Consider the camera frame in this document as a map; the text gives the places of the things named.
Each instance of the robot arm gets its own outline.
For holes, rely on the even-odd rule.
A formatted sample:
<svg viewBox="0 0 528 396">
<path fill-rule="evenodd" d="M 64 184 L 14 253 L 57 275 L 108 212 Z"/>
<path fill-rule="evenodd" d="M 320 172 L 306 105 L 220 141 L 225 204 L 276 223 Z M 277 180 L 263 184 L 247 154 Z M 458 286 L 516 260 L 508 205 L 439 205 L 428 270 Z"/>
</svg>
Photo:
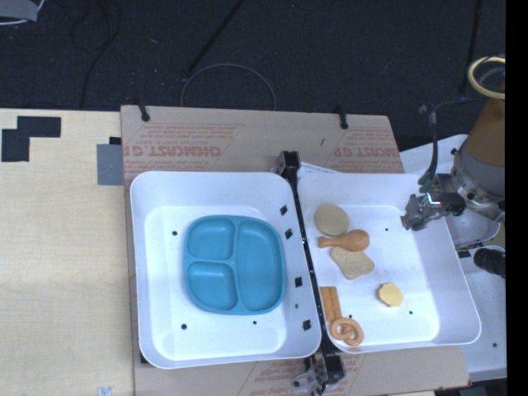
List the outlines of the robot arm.
<svg viewBox="0 0 528 396">
<path fill-rule="evenodd" d="M 401 217 L 406 229 L 424 229 L 429 221 L 460 215 L 466 208 L 493 221 L 506 221 L 505 81 L 495 88 L 474 78 L 475 70 L 487 62 L 506 64 L 504 58 L 492 57 L 479 59 L 469 67 L 469 83 L 489 99 L 456 152 L 450 174 L 422 177 L 421 184 L 430 182 L 424 195 L 410 196 L 406 214 Z"/>
</svg>

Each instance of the blue plate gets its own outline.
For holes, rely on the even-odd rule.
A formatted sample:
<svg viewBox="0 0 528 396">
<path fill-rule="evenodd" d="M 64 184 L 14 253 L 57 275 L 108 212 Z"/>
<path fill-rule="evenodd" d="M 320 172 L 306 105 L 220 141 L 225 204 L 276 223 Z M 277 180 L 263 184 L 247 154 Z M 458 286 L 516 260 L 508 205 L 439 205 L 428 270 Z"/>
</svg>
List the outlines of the blue plate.
<svg viewBox="0 0 528 396">
<path fill-rule="evenodd" d="M 206 311 L 264 314 L 284 298 L 281 238 L 259 219 L 211 215 L 193 222 L 185 239 L 184 272 L 187 293 Z"/>
</svg>

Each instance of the cardboard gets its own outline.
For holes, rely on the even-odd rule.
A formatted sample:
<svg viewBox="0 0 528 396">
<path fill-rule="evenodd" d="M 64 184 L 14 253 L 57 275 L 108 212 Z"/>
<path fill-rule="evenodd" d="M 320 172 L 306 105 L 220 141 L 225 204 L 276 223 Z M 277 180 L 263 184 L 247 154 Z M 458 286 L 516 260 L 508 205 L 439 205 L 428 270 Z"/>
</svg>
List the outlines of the cardboard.
<svg viewBox="0 0 528 396">
<path fill-rule="evenodd" d="M 130 303 L 136 394 L 154 396 L 295 394 L 292 379 L 303 360 L 160 370 L 141 362 L 130 222 L 130 183 L 141 172 L 268 172 L 281 151 L 297 151 L 302 162 L 339 172 L 403 172 L 389 119 L 348 115 L 348 129 L 326 113 L 231 111 L 147 106 L 121 107 L 125 203 L 129 245 Z M 341 354 L 346 376 L 325 395 L 395 394 L 469 385 L 457 346 Z"/>
</svg>

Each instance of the brown ring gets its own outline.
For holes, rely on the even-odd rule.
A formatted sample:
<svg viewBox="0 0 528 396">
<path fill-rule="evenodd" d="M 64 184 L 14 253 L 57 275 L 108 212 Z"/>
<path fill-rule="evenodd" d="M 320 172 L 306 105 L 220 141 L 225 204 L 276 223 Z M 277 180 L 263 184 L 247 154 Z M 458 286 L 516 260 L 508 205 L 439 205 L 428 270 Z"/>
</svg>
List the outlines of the brown ring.
<svg viewBox="0 0 528 396">
<path fill-rule="evenodd" d="M 344 340 L 347 345 L 358 346 L 363 342 L 363 330 L 352 318 L 338 318 L 332 322 L 330 332 L 337 340 Z"/>
</svg>

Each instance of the black metal rod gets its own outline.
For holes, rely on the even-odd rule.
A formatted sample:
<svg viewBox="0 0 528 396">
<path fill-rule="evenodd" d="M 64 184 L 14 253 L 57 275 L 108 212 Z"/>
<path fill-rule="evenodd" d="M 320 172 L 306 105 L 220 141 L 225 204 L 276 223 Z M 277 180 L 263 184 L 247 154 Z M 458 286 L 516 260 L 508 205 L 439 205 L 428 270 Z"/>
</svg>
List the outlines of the black metal rod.
<svg viewBox="0 0 528 396">
<path fill-rule="evenodd" d="M 469 64 L 473 61 L 473 58 L 474 58 L 475 43 L 477 42 L 477 34 L 479 33 L 479 23 L 480 23 L 480 15 L 482 14 L 482 7 L 483 7 L 483 0 L 477 0 L 477 4 L 475 6 L 474 20 L 473 20 L 473 30 L 471 31 L 471 39 L 469 41 L 468 60 L 465 65 L 466 68 L 469 66 Z M 466 72 L 464 72 L 464 76 L 462 78 L 462 85 L 460 86 L 459 92 L 460 94 L 464 94 L 465 96 L 467 96 L 468 94 L 468 76 Z"/>
<path fill-rule="evenodd" d="M 229 14 L 225 17 L 225 19 L 222 21 L 220 26 L 216 29 L 214 34 L 209 38 L 207 43 L 205 44 L 204 48 L 201 50 L 201 52 L 195 57 L 195 59 L 192 61 L 192 63 L 189 65 L 187 70 L 183 73 L 185 78 L 189 78 L 192 75 L 193 70 L 195 70 L 198 63 L 205 57 L 207 52 L 210 50 L 210 48 L 213 46 L 215 41 L 220 37 L 222 32 L 224 32 L 224 29 L 227 27 L 227 25 L 231 22 L 231 20 L 234 18 L 234 16 L 237 14 L 238 10 L 240 10 L 240 7 L 244 4 L 246 0 L 237 0 L 237 2 L 234 4 L 233 8 L 229 12 Z"/>
</svg>

